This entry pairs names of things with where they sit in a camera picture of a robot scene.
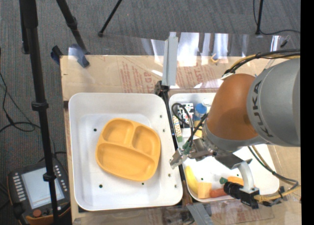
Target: yellow plate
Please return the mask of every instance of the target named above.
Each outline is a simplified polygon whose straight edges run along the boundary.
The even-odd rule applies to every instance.
[[[115,176],[145,181],[151,178],[160,157],[160,137],[141,123],[115,118],[104,126],[96,146],[96,161]]]

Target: black metal stand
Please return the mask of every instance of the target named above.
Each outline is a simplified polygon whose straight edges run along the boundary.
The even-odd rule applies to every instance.
[[[119,5],[120,5],[121,2],[122,2],[122,0],[118,0],[118,2],[116,3],[116,5],[114,6],[112,12],[110,13],[108,19],[107,19],[106,22],[105,22],[103,28],[98,32],[98,36],[99,36],[99,37],[102,37],[102,36],[103,36],[104,30],[106,29],[107,25],[109,24],[111,18],[113,17],[114,13],[115,13],[116,10],[118,9],[118,7],[119,7]]]
[[[21,25],[22,25],[22,37],[23,37],[23,49],[24,53],[30,54],[31,69],[33,74],[33,82],[35,89],[36,101],[33,101],[31,106],[34,111],[39,114],[39,122],[41,128],[41,136],[43,142],[43,149],[45,155],[45,163],[47,172],[43,175],[43,180],[49,183],[50,196],[53,210],[53,224],[59,223],[59,216],[57,210],[57,198],[54,180],[56,176],[53,171],[52,164],[52,150],[49,138],[49,127],[47,118],[48,103],[45,99],[45,89],[43,83],[43,73],[40,60],[40,50],[38,41],[38,18],[36,9],[36,0],[19,0],[20,13],[21,13]],[[77,29],[77,22],[71,15],[71,12],[65,2],[65,0],[57,0],[58,5],[66,19],[68,27],[72,30],[74,37],[80,47],[86,50],[85,45],[79,35]]]
[[[256,35],[261,33],[261,18],[262,18],[263,1],[264,0],[260,1],[259,18],[257,21],[257,30],[255,32]]]

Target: gray carpet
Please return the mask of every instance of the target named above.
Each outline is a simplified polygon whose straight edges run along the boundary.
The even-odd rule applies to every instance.
[[[146,54],[144,49],[123,43],[106,42],[97,33],[104,25],[118,0],[66,0],[78,21],[78,29],[92,54]],[[66,26],[56,0],[36,0],[38,35],[46,99],[49,104],[50,137],[56,151],[65,151],[65,131],[60,69],[50,53],[58,45],[62,53],[75,39]],[[260,0],[255,0],[258,15]],[[264,0],[261,30],[273,33],[292,29],[300,31],[301,0]],[[123,0],[105,30],[108,35],[165,40],[170,31],[255,34],[253,0]],[[300,48],[300,33],[290,35],[291,48]],[[7,86],[5,109],[15,122],[26,117],[38,125],[38,116],[31,110],[34,88],[29,55],[21,51],[22,37],[19,0],[0,0],[0,71]],[[0,82],[1,103],[5,93]],[[9,124],[4,110],[0,110],[0,129]],[[30,129],[29,125],[19,125]],[[12,126],[0,132],[0,181],[5,184],[7,174],[18,167],[37,162],[43,157],[40,130],[23,132]],[[65,155],[60,154],[65,163]],[[0,191],[0,206],[8,200]],[[0,210],[0,224],[17,225],[12,207],[7,204]]]

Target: yellow banana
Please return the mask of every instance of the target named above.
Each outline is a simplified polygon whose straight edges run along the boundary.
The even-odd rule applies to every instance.
[[[195,178],[195,175],[194,175],[191,167],[186,166],[184,172],[185,172],[185,178],[186,178],[186,182],[187,182],[189,189],[191,189],[195,194],[197,194],[197,192],[198,192],[197,191],[198,181]]]

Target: white tray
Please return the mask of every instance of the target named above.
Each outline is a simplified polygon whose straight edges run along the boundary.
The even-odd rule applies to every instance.
[[[154,94],[78,93],[69,101],[74,194],[88,211],[119,210],[177,204],[183,195],[179,168],[169,160],[175,152],[164,101]],[[130,119],[154,129],[161,139],[158,168],[147,181],[122,179],[96,162],[96,144],[113,118]]]
[[[202,102],[204,98],[210,99],[210,102],[213,101],[215,93],[178,93],[174,94],[169,99],[169,106],[170,109],[174,103],[193,103],[196,105],[197,103]],[[183,142],[178,143],[179,147],[185,143],[185,141],[190,136],[189,128],[186,130],[186,137],[183,137]],[[267,164],[272,168],[275,169],[273,160],[269,153],[267,145],[257,145],[256,148],[258,149],[259,153],[262,155],[264,160]],[[261,195],[268,195],[275,193],[279,188],[279,179],[272,175],[271,172],[266,170],[251,154],[247,147],[242,148],[236,152],[234,155],[238,156],[242,160],[247,160],[252,158],[252,162],[249,164],[249,167],[252,171],[254,185],[260,189]],[[230,170],[220,162],[214,159],[214,157],[209,156],[201,161],[196,161],[195,159],[187,159],[183,162],[183,167],[190,166],[196,179],[198,181],[203,182],[211,182],[212,188],[222,188],[222,185],[219,183],[221,177],[227,178],[228,176],[240,176],[241,173],[239,169]],[[200,199],[197,195],[189,189],[190,194],[192,197],[200,202],[209,202],[209,201],[217,201],[217,200],[229,200],[232,199],[230,196],[222,196],[217,198],[207,198],[207,199]]]

